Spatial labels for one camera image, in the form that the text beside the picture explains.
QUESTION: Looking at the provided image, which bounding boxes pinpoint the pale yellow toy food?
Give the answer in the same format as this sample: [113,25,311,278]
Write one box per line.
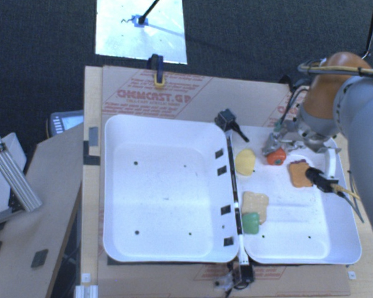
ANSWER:
[234,148,257,176]

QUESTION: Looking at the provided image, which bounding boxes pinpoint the white plastic tray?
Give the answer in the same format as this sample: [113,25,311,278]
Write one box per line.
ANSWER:
[97,113,247,269]
[224,123,369,270]

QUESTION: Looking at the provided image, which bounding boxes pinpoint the thin black and white rod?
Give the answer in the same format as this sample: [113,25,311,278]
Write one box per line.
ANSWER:
[218,130,256,269]

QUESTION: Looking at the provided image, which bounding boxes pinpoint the brown cardboard board red print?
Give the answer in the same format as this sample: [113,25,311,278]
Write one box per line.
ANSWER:
[90,65,363,298]

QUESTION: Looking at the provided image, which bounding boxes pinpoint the black block with thin wires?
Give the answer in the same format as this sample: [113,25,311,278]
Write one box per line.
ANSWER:
[230,262,257,291]
[214,108,252,143]

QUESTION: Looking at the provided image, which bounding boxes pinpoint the green toy pepper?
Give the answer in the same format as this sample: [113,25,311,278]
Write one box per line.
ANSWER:
[240,211,262,236]

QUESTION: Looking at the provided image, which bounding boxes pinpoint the brown toast with purple jam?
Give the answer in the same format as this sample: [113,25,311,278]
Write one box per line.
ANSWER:
[287,157,316,189]

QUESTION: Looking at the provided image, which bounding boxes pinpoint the pale beige bread slice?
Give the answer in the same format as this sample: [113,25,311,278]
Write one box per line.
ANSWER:
[240,190,270,225]

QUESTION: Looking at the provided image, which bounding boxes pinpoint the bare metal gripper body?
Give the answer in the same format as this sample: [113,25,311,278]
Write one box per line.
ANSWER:
[275,119,343,156]

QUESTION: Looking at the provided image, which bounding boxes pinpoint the black cylinder on white bracket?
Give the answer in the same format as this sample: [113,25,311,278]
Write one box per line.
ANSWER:
[303,147,342,194]

